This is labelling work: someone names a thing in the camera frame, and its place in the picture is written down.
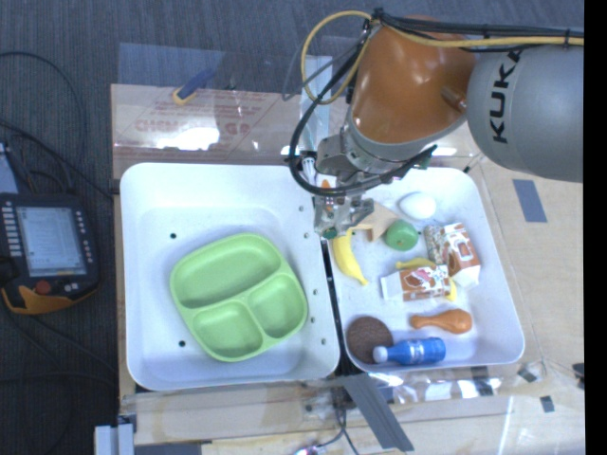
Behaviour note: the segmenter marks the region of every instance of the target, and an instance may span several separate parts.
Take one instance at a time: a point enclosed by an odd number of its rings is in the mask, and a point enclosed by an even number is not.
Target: yellow cable
[[[312,39],[314,39],[314,37],[316,36],[316,34],[327,24],[329,24],[330,22],[333,22],[334,20],[337,20],[341,17],[362,17],[364,19],[367,20],[372,20],[372,16],[369,13],[366,13],[364,11],[359,11],[359,10],[344,10],[344,11],[339,11],[337,13],[333,13],[332,15],[329,15],[328,17],[323,18],[313,29],[312,31],[308,34],[308,36],[305,39],[305,42],[303,43],[303,48],[302,48],[302,61],[301,61],[301,68],[302,68],[302,80],[303,82],[305,82],[307,80],[306,74],[305,74],[305,56],[307,54],[307,49],[310,47],[310,43],[312,42]],[[328,100],[321,100],[319,101],[319,104],[330,104],[333,101],[335,101],[343,92],[343,90],[346,88],[346,86],[350,83],[350,81],[352,80],[352,78],[354,77],[354,74],[356,73],[358,67],[359,67],[359,63],[360,63],[360,59],[362,58],[362,55],[364,54],[364,50],[367,47],[367,43],[369,41],[366,41],[365,44],[362,47],[362,50],[360,51],[359,56],[357,57],[356,61],[354,62],[354,65],[350,68],[350,72],[348,73],[348,75],[346,76],[345,80],[343,81],[343,84],[340,86],[340,89],[338,91],[336,91],[336,93],[329,98]],[[303,89],[305,90],[305,93],[307,94],[307,96],[311,99],[311,100],[315,100],[317,97],[314,96],[314,94],[312,93],[312,91],[310,90],[309,86],[306,84]]]
[[[303,48],[302,48],[301,69],[302,69],[303,82],[305,82],[307,80],[306,73],[305,73],[305,56],[307,55],[307,50],[309,49],[310,44],[311,44],[312,40],[314,39],[314,37],[316,37],[316,34],[330,22],[333,22],[334,20],[337,20],[341,17],[352,17],[352,16],[362,17],[370,22],[373,22],[373,17],[369,13],[366,13],[364,11],[359,11],[359,10],[344,10],[344,11],[339,11],[337,13],[333,13],[333,14],[329,15],[328,17],[323,18],[317,25],[314,26],[312,31],[308,34],[308,36],[306,37],[306,39],[303,43]],[[470,40],[467,39],[467,40],[442,41],[442,40],[434,40],[434,39],[428,39],[425,37],[420,37],[417,35],[412,35],[407,32],[398,30],[397,28],[390,27],[387,25],[385,27],[389,28],[390,30],[393,30],[394,32],[396,32],[400,36],[404,37],[405,39],[409,39],[410,41],[416,42],[418,44],[422,44],[424,46],[434,46],[434,47],[477,47],[477,46],[520,46],[520,45],[557,45],[557,46],[560,46],[560,45],[565,45],[565,44],[569,44],[571,46],[583,46],[584,45],[583,37],[570,37],[569,39],[565,39],[564,37],[518,36],[518,37],[492,37],[489,39],[470,39]],[[350,83],[350,81],[354,77],[355,73],[357,72],[357,70],[359,68],[360,60],[362,59],[362,56],[364,55],[364,51],[367,48],[368,44],[369,44],[369,40],[367,39],[365,41],[365,43],[363,44],[362,49],[360,50],[359,56],[357,57],[356,61],[350,68],[348,75],[346,76],[345,80],[343,81],[343,84],[340,86],[340,89],[338,89],[335,92],[335,94],[328,100],[319,101],[319,104],[330,104],[333,101],[335,101],[337,98],[340,97],[343,90]],[[315,100],[317,98],[317,96],[314,96],[314,94],[312,93],[312,91],[310,90],[310,88],[307,84],[303,87],[303,89],[305,90],[305,93],[311,100]]]
[[[425,46],[435,47],[477,47],[477,46],[520,46],[520,45],[564,45],[569,44],[571,46],[583,46],[584,39],[582,37],[570,37],[566,42],[564,37],[543,37],[543,36],[519,36],[519,37],[491,37],[489,39],[471,39],[471,40],[460,40],[460,41],[440,41],[434,39],[427,39],[417,35],[412,35],[407,32],[403,32],[394,27],[389,27],[397,34],[403,36],[410,41],[423,44]]]

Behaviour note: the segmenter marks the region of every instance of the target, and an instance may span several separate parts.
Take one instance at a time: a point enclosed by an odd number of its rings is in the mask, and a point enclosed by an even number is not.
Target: white tray
[[[142,163],[123,175],[120,204],[126,360],[140,386],[166,391],[310,380],[335,370],[340,347],[312,201],[287,167]],[[238,232],[263,234],[278,247],[302,283],[309,312],[297,334],[227,363],[207,355],[190,334],[169,276],[184,255]]]
[[[414,191],[426,192],[436,200],[436,214],[431,220],[414,222],[406,218],[398,207],[400,199]],[[386,246],[383,238],[370,242],[365,231],[358,231],[352,238],[353,251],[369,283],[361,286],[357,280],[344,276],[332,257],[344,334],[358,317],[372,316],[388,326],[395,342],[406,338],[441,337],[445,341],[447,354],[437,364],[403,368],[395,363],[366,364],[351,356],[348,350],[354,364],[367,372],[389,373],[402,369],[418,371],[516,362],[523,354],[524,334],[481,197],[472,179],[455,169],[411,170],[402,180],[371,189],[366,196],[373,197],[381,205],[411,222],[419,232],[428,224],[462,222],[479,255],[481,273],[480,283],[469,291],[457,286],[456,301],[385,300],[381,296],[379,278],[394,273],[396,261],[408,261],[418,256],[428,258],[423,234],[414,249],[401,252]],[[432,315],[455,307],[472,315],[473,327],[465,334],[451,334],[438,327],[415,330],[409,325],[410,315]]]

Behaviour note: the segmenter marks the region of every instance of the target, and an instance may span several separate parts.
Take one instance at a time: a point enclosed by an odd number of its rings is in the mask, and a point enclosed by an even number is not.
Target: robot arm
[[[461,35],[474,33],[483,38]],[[356,83],[344,123],[319,144],[315,164],[336,177],[336,187],[319,188],[299,174],[294,151],[314,108],[328,103],[322,95],[346,74],[356,74]],[[355,54],[311,98],[289,166],[314,194],[315,229],[327,239],[373,211],[365,191],[426,166],[430,144],[466,120],[479,149],[499,165],[582,180],[583,32],[460,26],[380,11],[369,16]]]

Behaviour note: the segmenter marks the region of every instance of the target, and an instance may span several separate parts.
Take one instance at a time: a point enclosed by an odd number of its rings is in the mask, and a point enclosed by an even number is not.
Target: kuka logo
[[[491,98],[496,101],[498,108],[497,110],[489,111],[489,123],[491,125],[491,130],[495,136],[493,139],[499,143],[507,143],[506,138],[503,136],[506,131],[506,122],[504,121],[504,111],[506,109],[506,92],[508,89],[509,82],[508,78],[514,72],[514,69],[521,59],[521,50],[510,51],[507,53],[507,58],[513,62],[512,66],[509,69],[505,68],[505,65],[500,65],[499,74],[500,78],[493,82],[493,92],[491,93]]]

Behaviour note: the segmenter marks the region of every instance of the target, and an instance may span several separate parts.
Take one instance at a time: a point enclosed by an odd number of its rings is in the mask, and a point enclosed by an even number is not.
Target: chocolate cookie
[[[374,347],[394,345],[392,333],[386,324],[368,316],[357,318],[348,326],[345,341],[350,354],[366,364],[375,364]]]

